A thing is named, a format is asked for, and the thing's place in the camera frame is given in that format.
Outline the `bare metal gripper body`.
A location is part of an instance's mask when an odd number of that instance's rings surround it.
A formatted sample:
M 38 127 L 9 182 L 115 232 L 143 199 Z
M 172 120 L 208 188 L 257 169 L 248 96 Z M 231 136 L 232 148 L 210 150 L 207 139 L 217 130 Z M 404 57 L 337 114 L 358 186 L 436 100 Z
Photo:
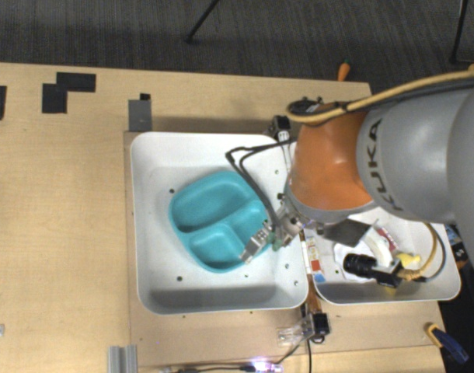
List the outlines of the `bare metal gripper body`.
M 296 236 L 304 228 L 300 215 L 288 204 L 272 210 L 269 217 L 275 236 Z

